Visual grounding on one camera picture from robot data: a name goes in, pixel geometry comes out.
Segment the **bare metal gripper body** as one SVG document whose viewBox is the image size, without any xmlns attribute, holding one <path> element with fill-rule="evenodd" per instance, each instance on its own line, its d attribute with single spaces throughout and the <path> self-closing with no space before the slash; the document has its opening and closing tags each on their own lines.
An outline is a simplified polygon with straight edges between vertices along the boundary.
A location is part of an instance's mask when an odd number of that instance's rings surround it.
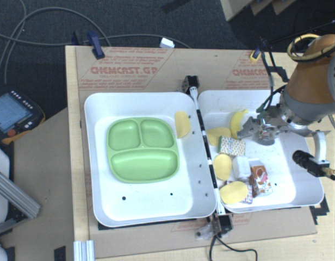
<svg viewBox="0 0 335 261">
<path fill-rule="evenodd" d="M 308 111 L 308 104 L 276 104 L 269 107 L 260 106 L 254 119 L 255 132 L 266 130 L 269 133 L 311 133 L 308 126 L 312 123 L 312 116 Z"/>
</svg>

